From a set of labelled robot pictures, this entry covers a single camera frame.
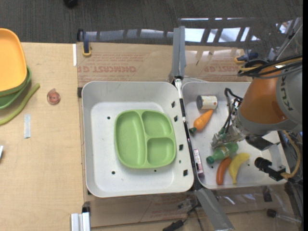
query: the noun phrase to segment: can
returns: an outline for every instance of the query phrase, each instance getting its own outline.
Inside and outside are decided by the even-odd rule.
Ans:
[[[199,95],[197,97],[197,108],[199,110],[216,109],[218,106],[218,100],[213,95]]]

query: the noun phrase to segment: carpeted floor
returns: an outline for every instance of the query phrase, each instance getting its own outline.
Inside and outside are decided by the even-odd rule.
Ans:
[[[303,16],[303,0],[0,0],[0,27],[23,42],[74,43],[79,28],[173,31],[183,17]]]

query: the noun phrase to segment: green bowl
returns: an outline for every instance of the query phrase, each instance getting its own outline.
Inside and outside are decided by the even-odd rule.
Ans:
[[[17,92],[5,95],[0,97],[0,110],[7,108],[8,106],[10,106],[13,101],[18,98],[18,96],[26,89],[27,85],[29,84],[30,80],[31,80],[31,70],[30,68],[27,66],[27,76],[26,76],[26,83],[25,85]]]
[[[124,111],[115,120],[115,148],[120,162],[127,167],[166,166],[176,156],[173,126],[159,111]]]

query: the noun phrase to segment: wooden tabletop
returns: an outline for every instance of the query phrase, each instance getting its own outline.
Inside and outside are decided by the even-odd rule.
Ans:
[[[0,230],[68,231],[70,215],[84,204],[82,153],[77,96],[77,67],[72,44],[22,43],[32,71],[31,87],[40,88],[22,112],[0,126]],[[56,89],[61,101],[52,105],[47,93]],[[0,119],[14,111],[26,92],[0,110]],[[30,114],[30,138],[24,138],[24,115]],[[264,210],[228,214],[236,230],[296,230],[278,224]],[[205,230],[213,230],[201,217]],[[172,221],[95,228],[93,230],[162,230]],[[181,230],[199,230],[194,215]]]

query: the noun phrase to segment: yellow banana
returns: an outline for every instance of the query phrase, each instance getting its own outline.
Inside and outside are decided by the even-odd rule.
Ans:
[[[250,155],[248,153],[239,153],[231,161],[229,165],[229,173],[232,177],[233,184],[236,184],[236,176],[239,171],[240,166],[249,159]]]

